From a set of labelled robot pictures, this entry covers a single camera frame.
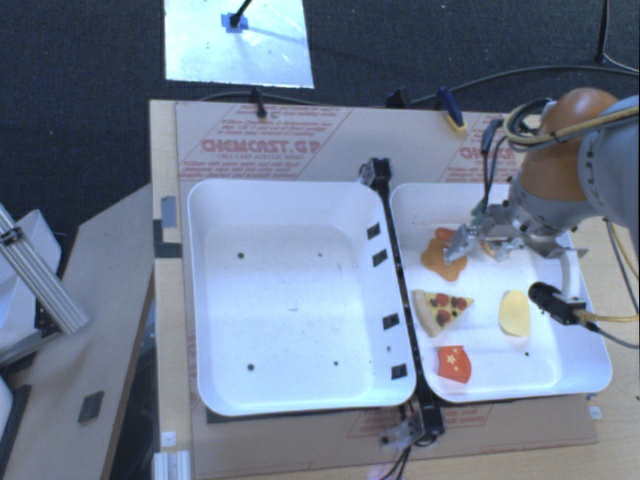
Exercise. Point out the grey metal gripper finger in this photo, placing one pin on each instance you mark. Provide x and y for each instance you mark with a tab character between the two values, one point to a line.
506	249
457	245

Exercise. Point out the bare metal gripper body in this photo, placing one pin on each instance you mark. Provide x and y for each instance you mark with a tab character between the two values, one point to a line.
505	220

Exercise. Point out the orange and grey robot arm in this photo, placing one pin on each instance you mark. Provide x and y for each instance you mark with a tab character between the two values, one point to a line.
560	168

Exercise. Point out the orange flat toy food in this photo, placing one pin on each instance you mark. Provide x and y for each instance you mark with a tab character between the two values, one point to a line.
434	262

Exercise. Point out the thin black and white rod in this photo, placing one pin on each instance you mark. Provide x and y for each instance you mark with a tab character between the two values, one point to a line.
400	273

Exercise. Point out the pale yellow oval slice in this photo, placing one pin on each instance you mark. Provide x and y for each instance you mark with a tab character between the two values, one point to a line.
515	313

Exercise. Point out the pizza slice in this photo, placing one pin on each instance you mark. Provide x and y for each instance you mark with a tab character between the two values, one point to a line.
437	313

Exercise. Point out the white plastic tray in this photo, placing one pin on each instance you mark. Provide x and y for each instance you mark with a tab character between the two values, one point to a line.
500	368
295	298

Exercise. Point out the red packet with yellow stars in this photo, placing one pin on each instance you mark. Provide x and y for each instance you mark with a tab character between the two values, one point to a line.
454	365

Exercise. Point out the brown cardboard board red print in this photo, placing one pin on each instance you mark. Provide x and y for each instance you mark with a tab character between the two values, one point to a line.
310	140

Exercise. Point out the black cylinder on white bracket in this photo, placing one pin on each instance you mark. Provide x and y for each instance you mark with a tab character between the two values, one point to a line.
550	302

